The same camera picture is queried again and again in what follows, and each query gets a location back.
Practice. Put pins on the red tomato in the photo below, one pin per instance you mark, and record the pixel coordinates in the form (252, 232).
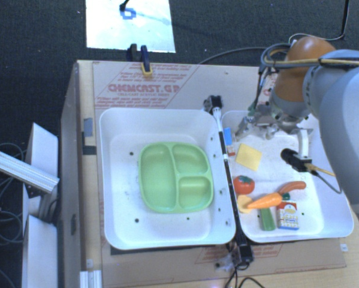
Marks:
(243, 185)

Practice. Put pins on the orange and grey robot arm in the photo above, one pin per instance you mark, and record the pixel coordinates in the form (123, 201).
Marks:
(341, 100)

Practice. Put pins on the green celery stick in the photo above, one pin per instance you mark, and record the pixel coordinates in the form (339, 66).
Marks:
(267, 220)

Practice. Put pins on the yellow cheese slice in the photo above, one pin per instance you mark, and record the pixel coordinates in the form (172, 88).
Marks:
(248, 157)

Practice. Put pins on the white plastic tray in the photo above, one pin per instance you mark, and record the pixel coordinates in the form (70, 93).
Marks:
(317, 214)
(122, 166)

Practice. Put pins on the thin black and white rod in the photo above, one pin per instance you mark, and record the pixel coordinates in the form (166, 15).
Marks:
(227, 163)

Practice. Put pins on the green divided plate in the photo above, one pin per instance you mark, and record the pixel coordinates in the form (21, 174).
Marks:
(158, 175)

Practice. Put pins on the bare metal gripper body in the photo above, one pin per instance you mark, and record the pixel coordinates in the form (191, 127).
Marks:
(264, 118)

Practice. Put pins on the brown cardboard board red print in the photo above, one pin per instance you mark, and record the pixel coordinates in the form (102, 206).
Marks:
(167, 82)

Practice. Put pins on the red and white carton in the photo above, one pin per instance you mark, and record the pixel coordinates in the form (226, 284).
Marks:
(288, 216)

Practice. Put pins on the orange carrot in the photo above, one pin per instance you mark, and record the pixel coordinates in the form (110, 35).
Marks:
(266, 201)

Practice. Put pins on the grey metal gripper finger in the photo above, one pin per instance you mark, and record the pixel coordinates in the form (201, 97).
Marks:
(243, 127)
(271, 133)

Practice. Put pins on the yellow toy food piece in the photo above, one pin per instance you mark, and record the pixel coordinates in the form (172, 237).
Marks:
(242, 201)

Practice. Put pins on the blue and white carton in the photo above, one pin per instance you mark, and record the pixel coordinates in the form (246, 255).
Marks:
(228, 135)

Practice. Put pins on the black cylinder on white bracket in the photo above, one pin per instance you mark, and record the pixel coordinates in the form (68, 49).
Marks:
(294, 159)

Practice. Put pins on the orange sausage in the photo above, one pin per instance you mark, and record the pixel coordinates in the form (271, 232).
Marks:
(293, 186)

